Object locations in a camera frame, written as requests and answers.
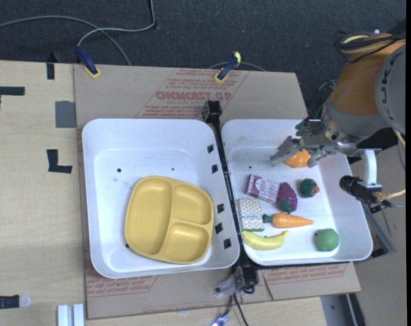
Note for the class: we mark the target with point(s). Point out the white patterned packet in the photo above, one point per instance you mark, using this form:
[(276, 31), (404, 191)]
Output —
[(251, 214)]

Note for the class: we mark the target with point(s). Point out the yellow banana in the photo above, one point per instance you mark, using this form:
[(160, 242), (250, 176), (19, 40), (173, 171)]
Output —
[(263, 242)]

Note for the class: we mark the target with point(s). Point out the green apple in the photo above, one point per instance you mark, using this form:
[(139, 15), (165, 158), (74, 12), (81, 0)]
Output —
[(326, 240)]

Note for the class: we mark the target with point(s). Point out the purple grapes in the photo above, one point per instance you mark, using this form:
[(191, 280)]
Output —
[(287, 195)]

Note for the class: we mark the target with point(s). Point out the purple carton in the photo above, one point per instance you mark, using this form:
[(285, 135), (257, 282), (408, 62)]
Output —
[(261, 187)]

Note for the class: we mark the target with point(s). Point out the orange carrot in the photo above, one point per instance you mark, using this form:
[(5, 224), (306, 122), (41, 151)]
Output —
[(290, 220)]

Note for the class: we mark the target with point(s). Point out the green and orange toy vegetable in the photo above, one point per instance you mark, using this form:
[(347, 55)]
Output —
[(308, 187)]

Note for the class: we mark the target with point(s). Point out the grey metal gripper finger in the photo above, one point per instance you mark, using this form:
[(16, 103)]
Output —
[(286, 149), (315, 158)]

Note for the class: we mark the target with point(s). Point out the brown cardboard board red print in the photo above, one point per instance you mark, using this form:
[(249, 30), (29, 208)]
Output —
[(123, 90)]

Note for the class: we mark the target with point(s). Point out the thin black rod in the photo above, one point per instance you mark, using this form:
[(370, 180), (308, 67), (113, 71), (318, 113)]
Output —
[(227, 178)]

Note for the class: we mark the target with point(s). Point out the white plastic tray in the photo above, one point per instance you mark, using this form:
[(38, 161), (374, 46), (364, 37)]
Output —
[(147, 148), (341, 212)]

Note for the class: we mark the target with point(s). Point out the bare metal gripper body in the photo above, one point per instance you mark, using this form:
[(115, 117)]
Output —
[(322, 138)]

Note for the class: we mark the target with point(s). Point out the black cylinder on white bracket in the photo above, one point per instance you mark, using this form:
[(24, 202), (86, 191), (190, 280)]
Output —
[(356, 187)]

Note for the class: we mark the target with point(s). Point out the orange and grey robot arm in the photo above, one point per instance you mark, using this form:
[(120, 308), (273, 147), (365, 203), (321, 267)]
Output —
[(358, 90)]

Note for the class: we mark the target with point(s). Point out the orange toy pumpkin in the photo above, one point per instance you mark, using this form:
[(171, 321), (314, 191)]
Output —
[(297, 160)]

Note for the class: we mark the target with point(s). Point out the yellow divided plate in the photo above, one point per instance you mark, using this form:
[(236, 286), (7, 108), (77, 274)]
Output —
[(157, 212)]

